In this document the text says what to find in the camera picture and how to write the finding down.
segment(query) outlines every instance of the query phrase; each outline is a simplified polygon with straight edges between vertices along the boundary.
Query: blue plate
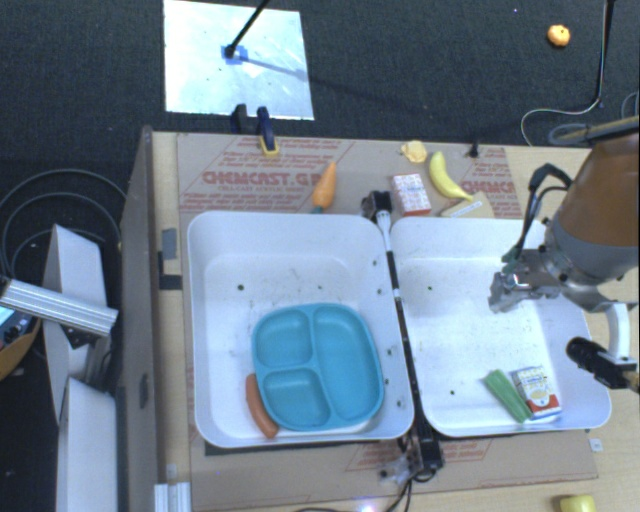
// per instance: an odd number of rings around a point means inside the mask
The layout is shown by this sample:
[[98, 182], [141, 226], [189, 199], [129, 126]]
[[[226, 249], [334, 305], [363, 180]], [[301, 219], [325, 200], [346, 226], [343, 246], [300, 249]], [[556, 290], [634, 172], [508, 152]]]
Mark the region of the blue plate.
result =
[[264, 316], [252, 336], [258, 388], [280, 426], [355, 425], [382, 404], [378, 353], [366, 323], [340, 304], [307, 304]]

